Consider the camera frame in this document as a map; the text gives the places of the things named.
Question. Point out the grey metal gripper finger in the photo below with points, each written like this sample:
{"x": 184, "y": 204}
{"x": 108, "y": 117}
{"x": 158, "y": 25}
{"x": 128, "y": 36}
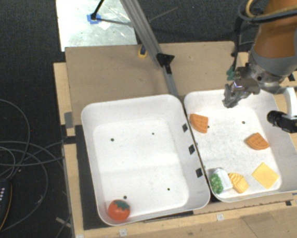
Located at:
{"x": 227, "y": 93}
{"x": 238, "y": 99}

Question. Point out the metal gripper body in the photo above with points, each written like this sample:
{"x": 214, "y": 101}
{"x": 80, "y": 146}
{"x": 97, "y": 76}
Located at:
{"x": 254, "y": 80}

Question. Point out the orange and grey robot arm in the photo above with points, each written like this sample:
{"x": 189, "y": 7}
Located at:
{"x": 276, "y": 33}

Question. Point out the orange waffle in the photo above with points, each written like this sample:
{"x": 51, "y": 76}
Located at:
{"x": 257, "y": 142}
{"x": 199, "y": 122}

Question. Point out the white plastic tray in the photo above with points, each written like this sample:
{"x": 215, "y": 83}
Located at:
{"x": 142, "y": 163}
{"x": 235, "y": 157}

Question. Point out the yellow cheese slice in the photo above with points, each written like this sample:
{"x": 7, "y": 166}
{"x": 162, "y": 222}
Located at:
{"x": 265, "y": 175}

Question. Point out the white can with green peas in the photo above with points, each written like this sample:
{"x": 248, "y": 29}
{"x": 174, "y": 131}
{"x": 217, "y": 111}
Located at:
{"x": 218, "y": 182}

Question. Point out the brown cardboard board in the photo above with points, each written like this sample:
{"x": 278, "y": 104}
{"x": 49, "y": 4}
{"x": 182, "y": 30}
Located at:
{"x": 123, "y": 76}

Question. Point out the red tomato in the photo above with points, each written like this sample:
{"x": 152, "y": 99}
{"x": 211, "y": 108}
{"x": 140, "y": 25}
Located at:
{"x": 118, "y": 210}

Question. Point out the black cylinder on white bracket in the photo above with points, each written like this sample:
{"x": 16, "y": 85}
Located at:
{"x": 284, "y": 121}

